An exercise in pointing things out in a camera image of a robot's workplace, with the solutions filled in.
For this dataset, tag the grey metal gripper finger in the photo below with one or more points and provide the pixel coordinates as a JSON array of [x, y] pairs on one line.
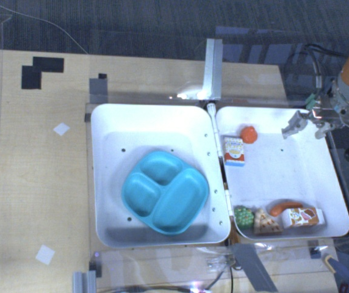
[[324, 130], [295, 124]]

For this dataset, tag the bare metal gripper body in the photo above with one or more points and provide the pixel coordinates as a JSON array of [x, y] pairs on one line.
[[336, 115]]

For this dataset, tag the orange toy fruit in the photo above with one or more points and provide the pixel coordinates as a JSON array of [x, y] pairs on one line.
[[249, 134]]

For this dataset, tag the white plastic tray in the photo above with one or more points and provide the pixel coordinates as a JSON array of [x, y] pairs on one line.
[[116, 127], [284, 175]]

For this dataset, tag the white yellow and red carton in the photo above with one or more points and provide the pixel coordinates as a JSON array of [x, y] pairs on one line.
[[234, 151]]

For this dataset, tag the thin black and white rod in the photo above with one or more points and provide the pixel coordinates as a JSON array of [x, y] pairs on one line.
[[215, 130]]

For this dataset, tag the orange toy sausage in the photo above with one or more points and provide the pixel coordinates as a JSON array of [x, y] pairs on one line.
[[284, 207]]

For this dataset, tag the white and brown carton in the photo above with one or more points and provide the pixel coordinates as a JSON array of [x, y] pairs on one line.
[[302, 217]]

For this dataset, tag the toy pizza slice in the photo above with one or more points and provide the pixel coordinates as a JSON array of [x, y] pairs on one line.
[[264, 224]]

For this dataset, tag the green toy grapes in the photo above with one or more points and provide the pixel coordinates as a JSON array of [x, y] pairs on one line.
[[243, 217]]

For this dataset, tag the blue divided plate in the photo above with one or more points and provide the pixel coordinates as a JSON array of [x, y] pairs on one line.
[[165, 194]]

